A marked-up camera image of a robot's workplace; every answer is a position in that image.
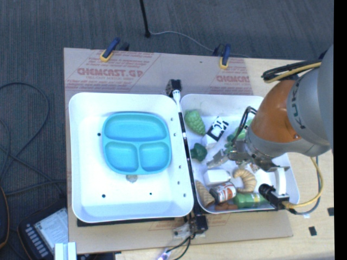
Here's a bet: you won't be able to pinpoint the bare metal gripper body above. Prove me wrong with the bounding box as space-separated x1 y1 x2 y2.
227 140 275 172

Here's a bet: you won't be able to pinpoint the green toy vegetable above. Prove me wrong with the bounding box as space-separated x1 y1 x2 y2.
224 119 254 149

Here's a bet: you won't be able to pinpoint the green broccoli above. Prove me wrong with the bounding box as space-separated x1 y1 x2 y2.
190 142 208 163

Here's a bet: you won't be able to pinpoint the black and white carton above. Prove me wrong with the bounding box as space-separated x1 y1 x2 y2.
205 115 230 146

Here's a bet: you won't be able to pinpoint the tan croissant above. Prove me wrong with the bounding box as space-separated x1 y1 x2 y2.
233 167 258 194

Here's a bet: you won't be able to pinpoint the red and white can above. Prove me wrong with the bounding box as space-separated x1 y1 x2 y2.
209 181 237 204

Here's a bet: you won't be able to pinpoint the tan ice cream cone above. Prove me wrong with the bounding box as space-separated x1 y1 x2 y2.
195 180 216 208

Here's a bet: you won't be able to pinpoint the white plastic tray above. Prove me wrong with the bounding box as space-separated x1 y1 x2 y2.
68 92 195 224
179 93 300 215

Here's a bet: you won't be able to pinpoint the green grapes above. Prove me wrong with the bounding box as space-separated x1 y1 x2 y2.
184 109 207 137

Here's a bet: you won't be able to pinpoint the thin black and white rod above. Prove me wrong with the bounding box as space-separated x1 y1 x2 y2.
172 89 198 217

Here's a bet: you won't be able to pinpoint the brown biscuit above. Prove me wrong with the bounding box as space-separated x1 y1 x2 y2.
214 202 239 211

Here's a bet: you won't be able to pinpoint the green bottle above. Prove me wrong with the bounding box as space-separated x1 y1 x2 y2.
233 192 269 209

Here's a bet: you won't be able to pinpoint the blue divided plate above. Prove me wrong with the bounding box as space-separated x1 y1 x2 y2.
101 112 172 176

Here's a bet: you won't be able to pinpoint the brown cardboard board red print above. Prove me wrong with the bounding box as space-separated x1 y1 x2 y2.
63 47 294 255

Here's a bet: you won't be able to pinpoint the black cylinder on white bracket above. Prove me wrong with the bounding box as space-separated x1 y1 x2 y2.
258 166 291 210

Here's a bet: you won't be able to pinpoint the black block with thin wires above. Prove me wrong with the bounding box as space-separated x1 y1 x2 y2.
165 79 182 96
189 214 209 235

